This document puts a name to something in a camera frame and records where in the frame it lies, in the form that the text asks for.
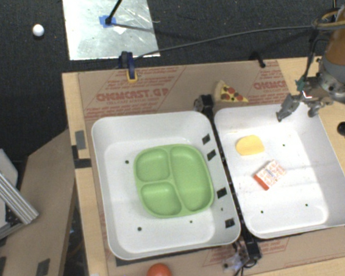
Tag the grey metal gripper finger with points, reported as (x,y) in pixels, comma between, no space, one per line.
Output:
(287,107)
(313,109)

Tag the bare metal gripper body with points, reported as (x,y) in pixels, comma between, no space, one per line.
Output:
(323,89)

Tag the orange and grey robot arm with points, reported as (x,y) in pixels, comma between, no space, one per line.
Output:
(344,42)

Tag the yellow cheese slice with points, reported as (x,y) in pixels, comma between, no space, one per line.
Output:
(249,145)

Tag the pizza slice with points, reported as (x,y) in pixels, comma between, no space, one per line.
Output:
(229,93)

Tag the orange and white carton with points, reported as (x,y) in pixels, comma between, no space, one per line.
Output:
(270,173)

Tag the white plastic tray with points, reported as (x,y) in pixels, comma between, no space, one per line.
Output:
(290,207)
(121,201)

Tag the brown cardboard board red print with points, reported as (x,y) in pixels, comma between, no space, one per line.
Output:
(167,86)

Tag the green divided plate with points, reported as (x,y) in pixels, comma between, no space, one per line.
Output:
(174,180)

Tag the white ball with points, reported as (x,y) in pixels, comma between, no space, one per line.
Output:
(38,29)

